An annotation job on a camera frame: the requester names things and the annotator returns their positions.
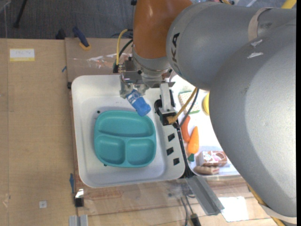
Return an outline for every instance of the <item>blue bottle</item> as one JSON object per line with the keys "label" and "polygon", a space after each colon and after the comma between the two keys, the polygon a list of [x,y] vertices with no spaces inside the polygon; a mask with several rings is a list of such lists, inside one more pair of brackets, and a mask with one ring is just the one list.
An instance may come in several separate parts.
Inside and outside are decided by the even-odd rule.
{"label": "blue bottle", "polygon": [[145,102],[144,98],[140,96],[140,93],[135,89],[127,95],[127,100],[140,116],[145,116],[151,111],[150,105]]}

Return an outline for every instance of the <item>teal plate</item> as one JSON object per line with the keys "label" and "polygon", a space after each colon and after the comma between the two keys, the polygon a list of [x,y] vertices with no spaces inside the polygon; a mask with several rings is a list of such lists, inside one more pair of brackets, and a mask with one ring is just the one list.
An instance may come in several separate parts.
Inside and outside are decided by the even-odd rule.
{"label": "teal plate", "polygon": [[94,127],[94,149],[105,165],[145,167],[156,155],[156,131],[148,116],[111,110],[101,113]]}

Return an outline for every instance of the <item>sticker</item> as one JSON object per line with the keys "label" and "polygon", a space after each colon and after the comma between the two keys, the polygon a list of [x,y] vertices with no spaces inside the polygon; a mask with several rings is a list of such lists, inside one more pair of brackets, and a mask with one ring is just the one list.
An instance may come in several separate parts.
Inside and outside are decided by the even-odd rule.
{"label": "sticker", "polygon": [[11,48],[10,49],[10,61],[34,61],[34,49],[33,48]]}
{"label": "sticker", "polygon": [[249,214],[244,197],[220,197],[224,209],[221,213],[227,222],[249,220]]}

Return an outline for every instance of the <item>food package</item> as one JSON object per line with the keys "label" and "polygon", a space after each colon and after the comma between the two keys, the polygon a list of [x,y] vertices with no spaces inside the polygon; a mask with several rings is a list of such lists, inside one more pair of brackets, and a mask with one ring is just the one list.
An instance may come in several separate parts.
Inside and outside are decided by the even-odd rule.
{"label": "food package", "polygon": [[214,175],[220,172],[219,167],[204,167],[204,166],[196,166],[194,171],[199,174],[206,174],[206,175]]}
{"label": "food package", "polygon": [[228,159],[224,151],[201,151],[198,155],[199,166],[223,167]]}

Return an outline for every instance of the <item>black tripod leg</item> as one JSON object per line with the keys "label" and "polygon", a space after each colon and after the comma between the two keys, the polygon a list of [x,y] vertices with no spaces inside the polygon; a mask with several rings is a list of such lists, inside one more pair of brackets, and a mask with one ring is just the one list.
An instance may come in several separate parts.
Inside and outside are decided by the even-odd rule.
{"label": "black tripod leg", "polygon": [[20,22],[20,19],[22,17],[22,14],[23,14],[23,11],[24,11],[26,3],[27,3],[27,0],[23,0],[21,9],[20,9],[19,14],[18,14],[18,17],[17,17],[16,21],[14,22],[14,28],[18,28],[19,27],[19,22]]}

